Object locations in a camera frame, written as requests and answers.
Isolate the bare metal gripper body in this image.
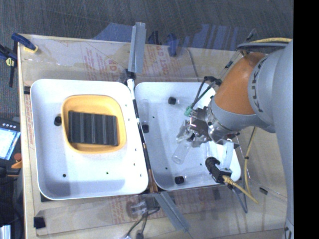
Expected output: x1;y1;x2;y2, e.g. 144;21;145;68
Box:
187;106;240;145

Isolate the clear plastic bottle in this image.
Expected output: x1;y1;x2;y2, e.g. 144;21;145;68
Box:
138;98;151;124
171;138;193;165

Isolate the white plastic tray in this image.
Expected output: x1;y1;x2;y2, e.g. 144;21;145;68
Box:
29;78;150;201
134;81;242;192

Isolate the thin black and white rod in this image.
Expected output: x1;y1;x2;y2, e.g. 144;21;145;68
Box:
126;78;159;193

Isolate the black ribbed block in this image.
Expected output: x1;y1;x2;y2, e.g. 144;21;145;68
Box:
67;110;119;147

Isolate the yellow bowl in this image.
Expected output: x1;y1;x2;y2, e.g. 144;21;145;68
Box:
60;94;127;155

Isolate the brown cardboard board, red print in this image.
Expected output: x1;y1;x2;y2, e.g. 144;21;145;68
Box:
16;33;288;237

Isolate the black cylinder on white bracket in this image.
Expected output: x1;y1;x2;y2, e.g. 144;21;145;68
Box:
204;141;235;185

